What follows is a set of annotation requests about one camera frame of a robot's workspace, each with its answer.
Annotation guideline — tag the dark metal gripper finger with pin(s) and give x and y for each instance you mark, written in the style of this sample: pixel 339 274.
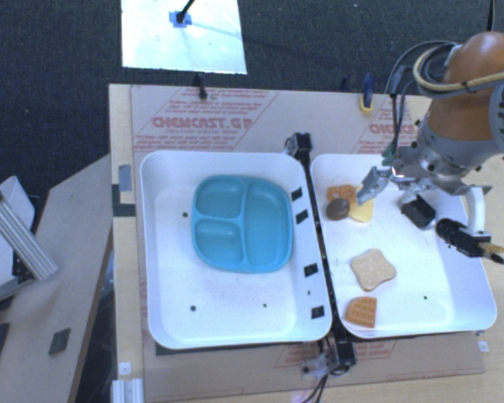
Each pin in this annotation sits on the dark metal gripper finger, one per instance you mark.
pixel 419 213

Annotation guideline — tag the brown cardboard board red print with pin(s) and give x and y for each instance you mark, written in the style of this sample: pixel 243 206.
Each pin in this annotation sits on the brown cardboard board red print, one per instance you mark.
pixel 243 118

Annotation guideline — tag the thin black rod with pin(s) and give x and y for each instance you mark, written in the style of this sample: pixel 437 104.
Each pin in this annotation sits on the thin black rod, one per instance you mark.
pixel 319 229

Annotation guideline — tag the black cylinder on white bracket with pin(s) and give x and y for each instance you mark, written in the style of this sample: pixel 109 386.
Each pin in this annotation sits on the black cylinder on white bracket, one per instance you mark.
pixel 460 233

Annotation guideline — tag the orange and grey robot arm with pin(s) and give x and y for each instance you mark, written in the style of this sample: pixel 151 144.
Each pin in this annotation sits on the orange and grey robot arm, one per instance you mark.
pixel 466 111

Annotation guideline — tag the beige bread slice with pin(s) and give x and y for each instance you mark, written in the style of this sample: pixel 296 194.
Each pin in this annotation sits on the beige bread slice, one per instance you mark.
pixel 373 269

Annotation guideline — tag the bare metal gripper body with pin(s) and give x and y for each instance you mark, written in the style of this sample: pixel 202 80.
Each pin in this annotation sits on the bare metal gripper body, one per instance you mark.
pixel 439 174

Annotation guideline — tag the yellow cheese slice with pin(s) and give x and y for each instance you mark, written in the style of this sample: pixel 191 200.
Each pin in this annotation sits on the yellow cheese slice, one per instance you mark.
pixel 362 213

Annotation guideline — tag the blue divided plate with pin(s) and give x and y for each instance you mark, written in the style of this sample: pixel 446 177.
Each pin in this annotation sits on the blue divided plate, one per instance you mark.
pixel 243 225

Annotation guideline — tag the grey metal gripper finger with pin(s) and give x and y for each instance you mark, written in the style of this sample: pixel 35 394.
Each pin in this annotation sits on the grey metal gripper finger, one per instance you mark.
pixel 373 183

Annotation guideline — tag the orange waffle piece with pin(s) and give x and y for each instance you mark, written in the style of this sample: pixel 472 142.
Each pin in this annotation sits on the orange waffle piece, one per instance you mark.
pixel 361 312

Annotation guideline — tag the orange pretzel biscuit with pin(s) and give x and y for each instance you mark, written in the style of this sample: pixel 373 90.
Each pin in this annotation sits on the orange pretzel biscuit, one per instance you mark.
pixel 334 192

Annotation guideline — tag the white plastic tray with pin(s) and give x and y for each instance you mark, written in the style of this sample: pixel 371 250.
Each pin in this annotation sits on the white plastic tray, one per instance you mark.
pixel 235 305
pixel 420 275

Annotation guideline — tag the brown round chocolate biscuit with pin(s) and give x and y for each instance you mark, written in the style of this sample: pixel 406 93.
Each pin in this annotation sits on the brown round chocolate biscuit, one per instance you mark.
pixel 337 209

